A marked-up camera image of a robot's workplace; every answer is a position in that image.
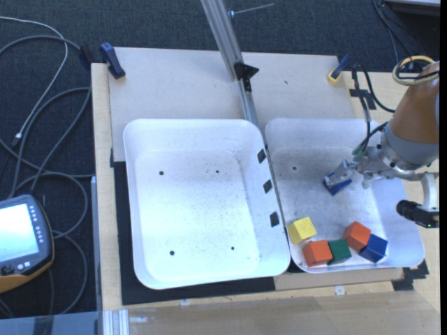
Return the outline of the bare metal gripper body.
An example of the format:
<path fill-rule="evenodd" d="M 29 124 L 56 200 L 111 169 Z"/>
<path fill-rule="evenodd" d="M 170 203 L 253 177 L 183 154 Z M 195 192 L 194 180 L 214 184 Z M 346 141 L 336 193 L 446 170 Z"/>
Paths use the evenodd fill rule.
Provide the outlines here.
<path fill-rule="evenodd" d="M 362 187 L 368 189 L 376 180 L 403 179 L 420 181 L 422 174 L 416 172 L 420 168 L 401 158 L 389 145 L 378 144 L 375 147 L 359 149 L 354 154 L 355 170 L 363 175 Z"/>

